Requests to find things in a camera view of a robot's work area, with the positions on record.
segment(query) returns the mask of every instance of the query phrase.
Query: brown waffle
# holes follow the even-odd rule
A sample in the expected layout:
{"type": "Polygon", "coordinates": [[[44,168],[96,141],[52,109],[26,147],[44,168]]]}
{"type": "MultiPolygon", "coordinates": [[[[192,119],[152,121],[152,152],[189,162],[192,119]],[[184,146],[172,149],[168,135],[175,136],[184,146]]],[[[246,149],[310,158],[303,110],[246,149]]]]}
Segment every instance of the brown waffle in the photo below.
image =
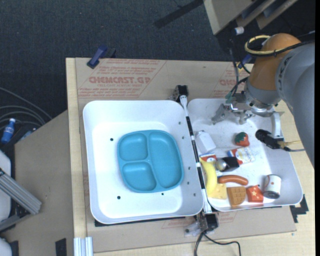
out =
{"type": "Polygon", "coordinates": [[[238,206],[246,199],[246,188],[244,186],[227,187],[226,190],[231,206],[238,206]]]}

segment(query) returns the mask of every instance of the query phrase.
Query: hot dog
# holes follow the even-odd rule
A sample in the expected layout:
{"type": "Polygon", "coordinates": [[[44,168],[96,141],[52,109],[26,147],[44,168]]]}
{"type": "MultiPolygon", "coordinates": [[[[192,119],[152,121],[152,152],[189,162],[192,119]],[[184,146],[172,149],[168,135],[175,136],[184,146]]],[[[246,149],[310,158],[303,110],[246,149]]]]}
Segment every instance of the hot dog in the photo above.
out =
{"type": "Polygon", "coordinates": [[[234,182],[242,186],[248,185],[248,180],[239,175],[224,175],[218,178],[218,183],[234,182]]]}

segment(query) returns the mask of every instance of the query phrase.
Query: black floor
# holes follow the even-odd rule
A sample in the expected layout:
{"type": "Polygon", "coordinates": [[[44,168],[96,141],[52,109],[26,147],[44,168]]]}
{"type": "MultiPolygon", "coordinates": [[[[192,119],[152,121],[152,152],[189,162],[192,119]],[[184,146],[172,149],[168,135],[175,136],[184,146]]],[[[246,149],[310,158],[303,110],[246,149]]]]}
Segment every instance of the black floor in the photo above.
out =
{"type": "MultiPolygon", "coordinates": [[[[253,36],[314,31],[315,13],[315,0],[299,0],[262,30],[251,22],[234,37],[237,55],[245,56],[253,36]]],[[[237,26],[233,21],[213,35],[201,0],[3,0],[0,22],[0,129],[11,117],[39,122],[7,106],[31,108],[48,121],[3,89],[53,118],[67,109],[67,57],[92,57],[104,44],[122,59],[231,61],[230,30],[237,26]]]]}

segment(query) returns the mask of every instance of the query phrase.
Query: yellow banana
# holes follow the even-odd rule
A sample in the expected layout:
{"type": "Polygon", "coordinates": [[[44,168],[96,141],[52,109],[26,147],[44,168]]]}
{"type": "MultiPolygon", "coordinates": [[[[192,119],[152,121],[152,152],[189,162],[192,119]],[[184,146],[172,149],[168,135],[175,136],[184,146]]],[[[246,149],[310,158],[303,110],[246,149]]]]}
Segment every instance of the yellow banana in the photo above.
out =
{"type": "Polygon", "coordinates": [[[218,183],[214,162],[204,161],[200,157],[200,163],[202,164],[202,167],[206,173],[206,183],[205,183],[206,194],[211,195],[216,189],[216,186],[218,183]]]}

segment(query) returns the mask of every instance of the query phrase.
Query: blue bottle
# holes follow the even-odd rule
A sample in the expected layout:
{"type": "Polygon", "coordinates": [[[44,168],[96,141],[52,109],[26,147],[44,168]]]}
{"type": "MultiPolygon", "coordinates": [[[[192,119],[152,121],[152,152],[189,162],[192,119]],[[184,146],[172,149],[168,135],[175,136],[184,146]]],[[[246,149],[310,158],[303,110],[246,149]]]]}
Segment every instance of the blue bottle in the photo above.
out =
{"type": "Polygon", "coordinates": [[[10,118],[9,124],[4,128],[3,135],[1,138],[2,144],[7,144],[11,140],[12,136],[14,135],[15,122],[16,120],[14,118],[10,118]]]}

